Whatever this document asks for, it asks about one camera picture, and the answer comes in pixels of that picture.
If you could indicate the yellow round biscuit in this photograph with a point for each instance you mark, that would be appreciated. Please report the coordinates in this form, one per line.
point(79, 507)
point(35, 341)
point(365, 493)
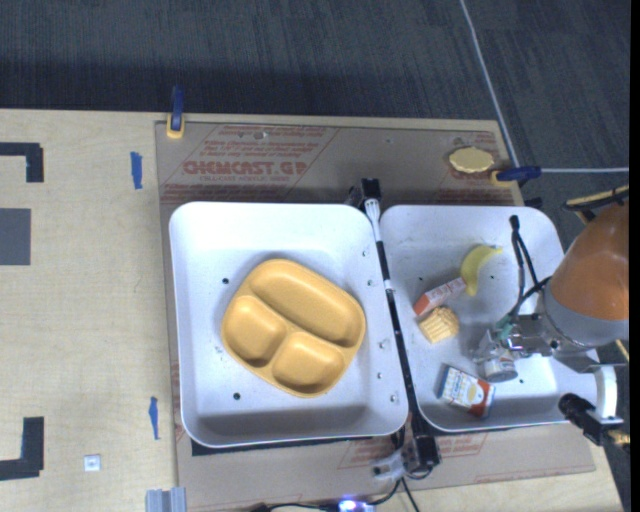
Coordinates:
point(471, 160)

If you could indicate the black cylinder on white bracket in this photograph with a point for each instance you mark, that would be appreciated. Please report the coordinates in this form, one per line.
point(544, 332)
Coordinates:
point(595, 420)

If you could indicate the yellow divided plate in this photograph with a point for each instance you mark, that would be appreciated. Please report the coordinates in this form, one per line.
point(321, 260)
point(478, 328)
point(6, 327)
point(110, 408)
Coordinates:
point(295, 325)

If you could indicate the small orange and white carton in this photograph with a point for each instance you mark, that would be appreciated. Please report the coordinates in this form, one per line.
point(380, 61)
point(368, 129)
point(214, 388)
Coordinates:
point(437, 297)

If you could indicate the white and orange juice carton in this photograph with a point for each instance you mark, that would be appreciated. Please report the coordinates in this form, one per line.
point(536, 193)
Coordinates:
point(467, 391)

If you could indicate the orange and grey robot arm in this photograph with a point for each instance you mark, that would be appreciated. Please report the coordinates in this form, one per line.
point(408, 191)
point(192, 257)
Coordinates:
point(592, 280)

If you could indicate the white plastic tray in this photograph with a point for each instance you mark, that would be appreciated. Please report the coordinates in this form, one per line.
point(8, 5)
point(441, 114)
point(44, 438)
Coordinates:
point(210, 240)
point(430, 235)

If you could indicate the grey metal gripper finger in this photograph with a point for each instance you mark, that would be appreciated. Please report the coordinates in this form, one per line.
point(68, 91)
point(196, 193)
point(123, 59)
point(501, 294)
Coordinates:
point(514, 345)
point(486, 346)

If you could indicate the yellow banana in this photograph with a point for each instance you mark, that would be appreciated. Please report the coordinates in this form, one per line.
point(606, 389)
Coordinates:
point(474, 265)

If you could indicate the brown cardboard board red print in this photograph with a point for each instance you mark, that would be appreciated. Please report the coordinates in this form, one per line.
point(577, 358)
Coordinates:
point(320, 160)

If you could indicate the thin black and white rod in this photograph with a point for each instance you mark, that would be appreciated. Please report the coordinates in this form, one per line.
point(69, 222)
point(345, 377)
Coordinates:
point(395, 310)

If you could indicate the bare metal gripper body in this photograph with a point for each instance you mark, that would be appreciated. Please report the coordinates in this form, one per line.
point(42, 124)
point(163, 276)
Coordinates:
point(537, 332)

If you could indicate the small white can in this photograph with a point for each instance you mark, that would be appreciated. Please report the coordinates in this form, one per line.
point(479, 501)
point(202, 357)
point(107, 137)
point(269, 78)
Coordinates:
point(500, 371)

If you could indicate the yellow corn cob piece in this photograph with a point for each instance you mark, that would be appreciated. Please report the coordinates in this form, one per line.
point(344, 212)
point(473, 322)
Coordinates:
point(439, 325)

